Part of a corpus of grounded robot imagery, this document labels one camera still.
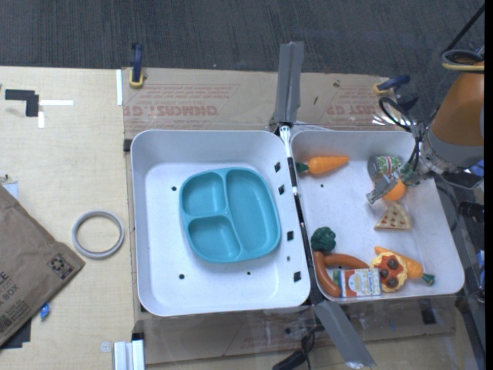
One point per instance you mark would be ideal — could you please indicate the white plastic tray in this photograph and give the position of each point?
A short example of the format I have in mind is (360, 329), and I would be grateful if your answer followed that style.
(161, 245)
(346, 214)

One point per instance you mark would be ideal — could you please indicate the brown cardboard board red print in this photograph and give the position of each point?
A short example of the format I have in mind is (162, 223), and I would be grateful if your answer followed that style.
(231, 102)

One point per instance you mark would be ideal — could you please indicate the brown paper envelope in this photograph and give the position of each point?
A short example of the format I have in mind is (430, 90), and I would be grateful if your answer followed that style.
(27, 260)

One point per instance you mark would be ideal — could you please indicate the small orange and white carton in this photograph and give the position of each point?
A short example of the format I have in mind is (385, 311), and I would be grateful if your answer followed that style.
(360, 282)

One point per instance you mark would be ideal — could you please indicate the toy pizza with meatballs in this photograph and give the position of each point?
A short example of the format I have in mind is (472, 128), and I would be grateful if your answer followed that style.
(390, 272)

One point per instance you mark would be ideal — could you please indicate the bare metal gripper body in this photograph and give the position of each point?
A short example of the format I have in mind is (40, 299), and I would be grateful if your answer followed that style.
(423, 164)

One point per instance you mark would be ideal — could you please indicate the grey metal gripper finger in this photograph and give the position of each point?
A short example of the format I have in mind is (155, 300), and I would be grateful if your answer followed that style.
(384, 186)

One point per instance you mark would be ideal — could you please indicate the tan lattice pie slice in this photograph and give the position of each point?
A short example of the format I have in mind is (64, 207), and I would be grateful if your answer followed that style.
(394, 219)

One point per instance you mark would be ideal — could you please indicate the blue divided plate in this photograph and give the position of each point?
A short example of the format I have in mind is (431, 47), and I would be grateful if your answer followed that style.
(231, 214)

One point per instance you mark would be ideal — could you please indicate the orange toy fruit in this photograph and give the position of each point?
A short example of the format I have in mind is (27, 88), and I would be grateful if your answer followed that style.
(396, 193)

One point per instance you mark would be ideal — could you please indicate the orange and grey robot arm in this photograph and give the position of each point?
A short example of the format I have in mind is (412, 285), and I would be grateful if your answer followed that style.
(460, 110)

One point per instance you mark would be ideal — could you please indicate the orange toy carrot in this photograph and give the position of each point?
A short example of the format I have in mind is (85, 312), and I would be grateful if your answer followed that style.
(327, 164)
(414, 267)

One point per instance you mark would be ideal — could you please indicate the green toy broccoli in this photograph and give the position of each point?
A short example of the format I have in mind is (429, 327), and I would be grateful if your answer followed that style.
(323, 239)

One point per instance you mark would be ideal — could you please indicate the grey can with printed label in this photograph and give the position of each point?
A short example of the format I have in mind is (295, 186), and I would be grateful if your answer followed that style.
(379, 165)

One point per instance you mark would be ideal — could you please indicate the brown toy sausage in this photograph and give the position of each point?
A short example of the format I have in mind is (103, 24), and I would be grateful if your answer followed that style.
(344, 260)
(323, 276)

